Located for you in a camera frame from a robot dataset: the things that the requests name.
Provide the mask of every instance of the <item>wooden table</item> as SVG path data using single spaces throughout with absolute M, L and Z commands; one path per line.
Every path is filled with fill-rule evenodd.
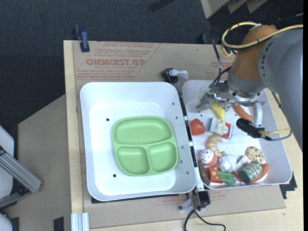
M 193 45 L 180 45 L 186 49 Z M 72 213 L 81 214 L 84 212 L 83 192 L 81 181 L 81 166 L 79 153 L 79 136 L 78 136 L 78 121 L 77 121 L 77 94 L 74 69 L 74 49 L 73 41 L 64 41 L 64 64 L 65 64 L 65 86 L 66 86 L 66 107 L 67 107 L 67 129 L 68 129 L 68 150 L 69 150 L 69 170 L 70 170 L 70 189 L 71 189 L 71 209 Z M 277 122 L 278 128 L 287 127 L 287 122 L 275 105 L 273 98 L 270 99 L 272 109 Z M 294 172 L 294 177 L 297 183 L 295 191 L 287 193 L 285 200 L 286 208 L 257 211 L 249 213 L 229 214 L 223 216 L 212 216 L 205 218 L 211 223 L 223 223 L 227 230 L 250 230 L 250 231 L 265 231 L 265 230 L 303 230 L 303 153 L 292 136 L 283 141 L 287 155 L 290 161 L 291 168 Z M 189 223 L 188 229 L 197 230 L 223 230 L 222 227 L 207 226 L 200 219 L 193 216 Z M 107 227 L 99 229 L 91 229 L 96 231 L 171 231 L 182 230 L 183 220 L 172 220 L 163 222 L 151 222 L 135 225 Z

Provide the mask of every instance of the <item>green divided tray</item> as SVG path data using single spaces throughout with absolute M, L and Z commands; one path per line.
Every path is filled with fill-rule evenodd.
M 136 116 L 117 121 L 113 145 L 119 167 L 132 176 L 172 170 L 178 164 L 178 147 L 171 125 L 159 116 Z

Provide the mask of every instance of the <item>toy tomato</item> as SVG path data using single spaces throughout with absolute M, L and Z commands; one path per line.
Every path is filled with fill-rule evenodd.
M 199 119 L 194 119 L 191 121 L 191 131 L 192 135 L 200 135 L 205 133 L 205 127 Z

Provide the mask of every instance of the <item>green can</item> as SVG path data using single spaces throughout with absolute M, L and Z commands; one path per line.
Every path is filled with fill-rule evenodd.
M 249 184 L 258 175 L 262 174 L 262 172 L 262 165 L 257 161 L 252 161 L 250 164 L 243 167 L 238 174 L 244 183 Z

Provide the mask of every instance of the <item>black floor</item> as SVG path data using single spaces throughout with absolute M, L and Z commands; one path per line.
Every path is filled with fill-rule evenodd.
M 247 20 L 302 24 L 287 19 L 299 13 L 303 0 L 269 0 L 253 13 L 222 7 L 209 19 L 200 0 L 0 0 L 0 125 L 10 130 L 65 93 L 63 40 L 74 24 L 89 40 L 193 44 Z

